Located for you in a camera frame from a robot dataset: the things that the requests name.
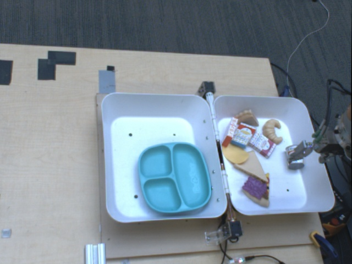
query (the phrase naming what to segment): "wooden table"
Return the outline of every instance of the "wooden table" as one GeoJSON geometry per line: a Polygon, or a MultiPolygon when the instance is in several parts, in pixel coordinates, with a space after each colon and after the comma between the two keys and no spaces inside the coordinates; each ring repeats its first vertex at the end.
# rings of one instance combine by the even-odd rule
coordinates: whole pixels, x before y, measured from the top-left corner
{"type": "MultiPolygon", "coordinates": [[[[203,81],[214,81],[216,95],[277,96],[265,58],[0,44],[0,59],[14,62],[12,82],[0,85],[0,230],[12,229],[10,238],[0,238],[4,264],[84,263],[85,245],[102,241],[96,95],[98,71],[107,65],[115,66],[119,92],[194,94],[203,81]],[[55,81],[38,80],[38,59],[48,51],[76,52],[76,65],[57,65],[55,81]]],[[[322,232],[317,213],[240,218],[244,236],[231,245],[231,256],[322,263],[309,239],[311,231],[322,232]]],[[[192,222],[202,229],[203,221],[192,222]]],[[[107,247],[108,263],[222,259],[218,247],[205,246],[199,236],[194,243],[170,236],[172,245],[164,245],[153,241],[158,234],[144,242],[131,234],[117,236],[118,258],[109,258],[114,247],[107,247]]]]}

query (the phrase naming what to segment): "teal plate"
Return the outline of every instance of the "teal plate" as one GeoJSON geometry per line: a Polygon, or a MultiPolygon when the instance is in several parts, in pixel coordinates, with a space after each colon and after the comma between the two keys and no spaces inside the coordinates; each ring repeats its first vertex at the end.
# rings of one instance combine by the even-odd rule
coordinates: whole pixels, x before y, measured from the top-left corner
{"type": "Polygon", "coordinates": [[[210,199],[207,164],[192,144],[176,142],[149,147],[139,157],[138,170],[144,198],[158,212],[190,211],[210,199]]]}

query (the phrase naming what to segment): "dark gray fabric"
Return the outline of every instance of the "dark gray fabric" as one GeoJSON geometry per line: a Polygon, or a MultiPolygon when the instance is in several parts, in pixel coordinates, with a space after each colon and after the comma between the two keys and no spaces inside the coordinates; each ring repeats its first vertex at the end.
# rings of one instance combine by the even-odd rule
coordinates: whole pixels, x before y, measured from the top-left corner
{"type": "MultiPolygon", "coordinates": [[[[328,25],[305,40],[289,67],[319,122],[326,80],[351,87],[352,0],[322,2],[328,25]]],[[[300,40],[326,18],[312,0],[0,0],[0,42],[267,57],[286,69],[300,40]]],[[[285,75],[273,72],[281,92],[285,75]]],[[[334,92],[331,126],[348,103],[334,92]]]]}

